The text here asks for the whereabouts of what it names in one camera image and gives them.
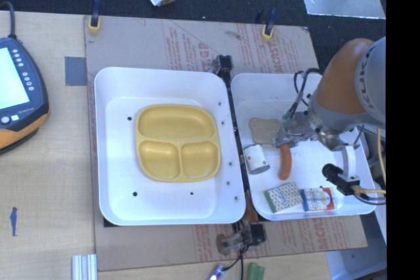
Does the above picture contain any beige bread slice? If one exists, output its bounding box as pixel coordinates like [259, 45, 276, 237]
[248, 117, 282, 146]

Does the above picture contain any white can with orange dots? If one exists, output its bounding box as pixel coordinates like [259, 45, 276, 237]
[243, 144, 271, 176]

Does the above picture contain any green and yellow carton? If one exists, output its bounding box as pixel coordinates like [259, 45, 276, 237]
[263, 182, 305, 214]

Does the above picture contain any green toy vegetable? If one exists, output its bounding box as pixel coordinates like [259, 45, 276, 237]
[246, 262, 266, 280]

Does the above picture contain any white plastic tray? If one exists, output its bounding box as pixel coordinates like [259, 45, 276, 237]
[230, 72, 377, 222]
[94, 66, 247, 227]

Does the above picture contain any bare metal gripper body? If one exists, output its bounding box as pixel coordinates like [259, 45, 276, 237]
[281, 111, 349, 152]

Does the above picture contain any blue and red carton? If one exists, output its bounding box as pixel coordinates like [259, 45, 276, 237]
[299, 187, 338, 212]

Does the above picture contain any black cylinder on white bracket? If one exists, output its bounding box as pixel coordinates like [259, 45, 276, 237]
[321, 144, 362, 197]

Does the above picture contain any brown cardboard board red print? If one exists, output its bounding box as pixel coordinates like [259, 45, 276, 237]
[83, 15, 369, 272]

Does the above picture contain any yellow divided plate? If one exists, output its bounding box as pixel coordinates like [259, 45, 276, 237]
[135, 104, 222, 183]

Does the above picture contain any orange sausage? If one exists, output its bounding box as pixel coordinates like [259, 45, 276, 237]
[278, 143, 293, 181]

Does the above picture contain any black block with thin wires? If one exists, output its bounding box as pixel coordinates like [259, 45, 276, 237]
[211, 54, 234, 77]
[217, 222, 267, 255]

